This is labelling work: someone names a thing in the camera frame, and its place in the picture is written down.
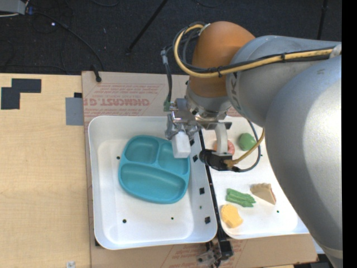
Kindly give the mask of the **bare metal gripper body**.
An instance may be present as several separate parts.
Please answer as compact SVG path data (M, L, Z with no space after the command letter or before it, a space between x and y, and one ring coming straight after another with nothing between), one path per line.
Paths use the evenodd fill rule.
M177 98L170 105L167 129L212 128L213 124L226 117L228 110L222 106L210 105L213 104L204 101L202 106L192 98Z

